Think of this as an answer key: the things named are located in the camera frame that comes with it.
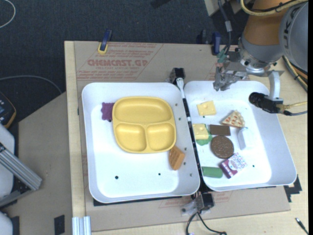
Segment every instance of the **toy pizza slice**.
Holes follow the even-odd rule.
[[[227,118],[222,121],[222,124],[241,128],[245,126],[245,121],[240,112],[233,111]]]

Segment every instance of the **chocolate cookie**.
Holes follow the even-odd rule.
[[[234,154],[234,144],[225,136],[216,136],[211,141],[211,150],[218,158],[228,159]]]

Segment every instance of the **yellow divided tray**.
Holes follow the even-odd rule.
[[[117,144],[132,153],[156,153],[171,149],[176,142],[176,127],[171,106],[150,96],[123,97],[112,112]]]

